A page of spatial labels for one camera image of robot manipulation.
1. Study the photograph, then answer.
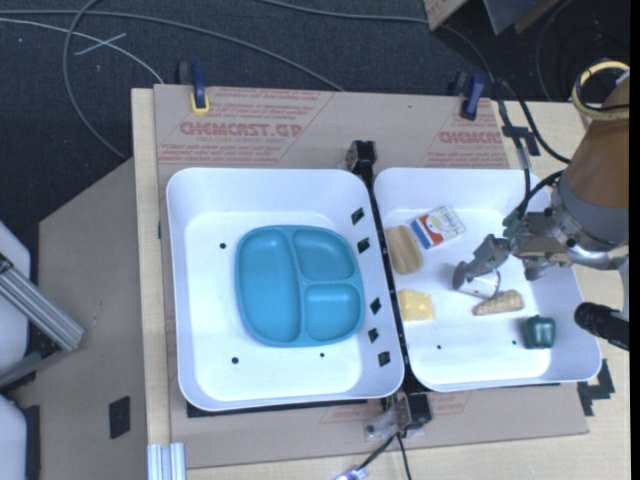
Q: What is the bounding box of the white orange blue carton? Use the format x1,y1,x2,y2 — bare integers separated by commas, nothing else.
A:
410,204,468,251

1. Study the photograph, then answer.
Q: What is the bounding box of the yellow toy corn cob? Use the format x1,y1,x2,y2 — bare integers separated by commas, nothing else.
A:
472,289,526,318

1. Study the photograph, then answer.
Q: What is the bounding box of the thin black rod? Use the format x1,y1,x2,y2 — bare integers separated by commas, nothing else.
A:
360,160,410,400

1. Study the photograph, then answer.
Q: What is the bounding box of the white plastic tray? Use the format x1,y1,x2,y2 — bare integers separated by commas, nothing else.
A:
165,166,406,412
372,166,603,394

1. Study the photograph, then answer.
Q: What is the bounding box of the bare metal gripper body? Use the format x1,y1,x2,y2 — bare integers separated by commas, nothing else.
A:
509,208,582,269

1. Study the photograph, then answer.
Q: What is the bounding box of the black cylinder on white bracket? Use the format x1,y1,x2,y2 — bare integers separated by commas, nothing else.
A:
567,241,631,352

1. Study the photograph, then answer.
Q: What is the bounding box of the brown cardboard board, red print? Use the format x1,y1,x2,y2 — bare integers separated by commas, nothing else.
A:
152,83,591,470

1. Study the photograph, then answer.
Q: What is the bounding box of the yellow toy cheese wedge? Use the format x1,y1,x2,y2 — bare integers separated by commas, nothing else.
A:
396,288,436,323

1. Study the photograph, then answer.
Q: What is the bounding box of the tan toy bread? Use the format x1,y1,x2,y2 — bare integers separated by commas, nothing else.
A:
384,224,425,276

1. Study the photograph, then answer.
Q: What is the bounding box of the small silver can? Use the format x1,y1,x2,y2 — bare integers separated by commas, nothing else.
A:
457,269,502,300

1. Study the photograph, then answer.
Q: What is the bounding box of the blue divided plate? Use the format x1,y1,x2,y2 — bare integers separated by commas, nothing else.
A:
233,224,366,349

